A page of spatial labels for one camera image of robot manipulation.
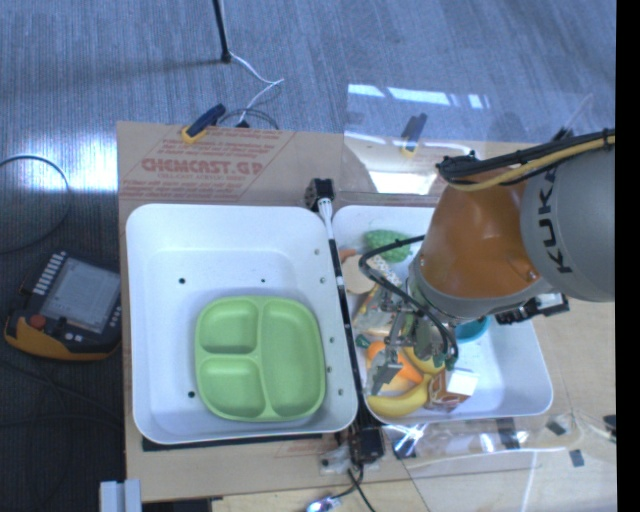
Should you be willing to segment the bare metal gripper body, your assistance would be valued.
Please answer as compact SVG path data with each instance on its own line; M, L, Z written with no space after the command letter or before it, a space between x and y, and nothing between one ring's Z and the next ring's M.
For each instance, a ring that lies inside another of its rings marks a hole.
M453 369L458 361L454 329L429 309L420 309L411 299L399 297L383 303L391 314L391 328L385 336L390 350L411 348L420 361L433 360L436 369Z

